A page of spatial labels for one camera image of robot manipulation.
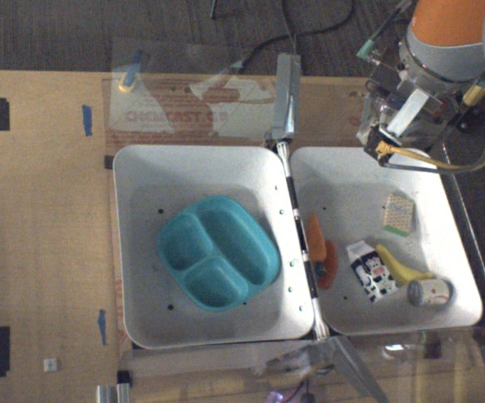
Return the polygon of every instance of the gray floor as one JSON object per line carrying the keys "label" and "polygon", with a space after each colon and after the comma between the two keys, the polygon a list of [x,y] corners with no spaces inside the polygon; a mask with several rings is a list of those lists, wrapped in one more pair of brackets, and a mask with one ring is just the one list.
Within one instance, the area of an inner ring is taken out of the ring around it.
{"label": "gray floor", "polygon": [[[131,49],[144,42],[154,44],[152,49],[158,49],[158,44],[174,50],[184,45],[213,54],[215,49],[238,49],[237,55],[244,55],[245,50],[284,33],[280,0],[220,0],[215,21],[209,19],[211,1],[0,0],[0,70],[110,71],[128,62]],[[355,55],[398,1],[354,0],[352,16],[341,28],[301,39],[298,51],[305,75],[369,75],[371,67]],[[347,0],[289,0],[287,9],[295,32],[301,32],[335,23],[348,7]],[[246,67],[246,73],[274,74],[276,55],[289,49],[289,41],[270,46]],[[175,60],[164,52],[152,59],[148,70],[190,70]],[[483,120],[485,107],[478,118],[472,118],[467,133],[452,137],[452,157],[469,156],[472,145],[484,142]],[[471,227],[453,182],[447,181],[447,186],[485,302],[485,170],[457,180]]]}

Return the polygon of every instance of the tin can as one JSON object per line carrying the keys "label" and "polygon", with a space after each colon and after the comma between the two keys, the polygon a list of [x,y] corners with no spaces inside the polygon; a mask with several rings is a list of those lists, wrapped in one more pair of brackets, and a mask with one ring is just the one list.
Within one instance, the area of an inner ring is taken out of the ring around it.
{"label": "tin can", "polygon": [[446,280],[412,280],[407,297],[413,306],[445,305],[453,294],[453,286]]}

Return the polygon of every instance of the yellow tube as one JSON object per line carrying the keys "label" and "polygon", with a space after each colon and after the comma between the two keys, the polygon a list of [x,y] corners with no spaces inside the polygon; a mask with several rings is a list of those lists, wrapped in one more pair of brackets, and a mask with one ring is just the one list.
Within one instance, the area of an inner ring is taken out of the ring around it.
{"label": "yellow tube", "polygon": [[485,0],[419,0],[412,32],[427,44],[460,46],[482,42]]}

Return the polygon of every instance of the teal plate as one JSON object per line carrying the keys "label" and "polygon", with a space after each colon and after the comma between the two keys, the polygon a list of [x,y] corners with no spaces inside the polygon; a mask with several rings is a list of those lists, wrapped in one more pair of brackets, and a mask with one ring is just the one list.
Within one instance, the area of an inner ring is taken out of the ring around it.
{"label": "teal plate", "polygon": [[208,311],[243,304],[279,272],[273,241],[226,196],[208,197],[171,218],[160,230],[157,249],[183,291]]}

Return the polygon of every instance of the banana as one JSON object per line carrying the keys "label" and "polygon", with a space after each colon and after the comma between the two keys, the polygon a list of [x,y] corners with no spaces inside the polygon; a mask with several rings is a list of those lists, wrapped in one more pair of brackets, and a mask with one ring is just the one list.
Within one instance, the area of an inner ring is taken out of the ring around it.
{"label": "banana", "polygon": [[375,247],[375,250],[398,284],[406,285],[412,280],[431,279],[433,277],[431,273],[423,273],[401,264],[395,259],[390,251],[381,244],[378,244]]}

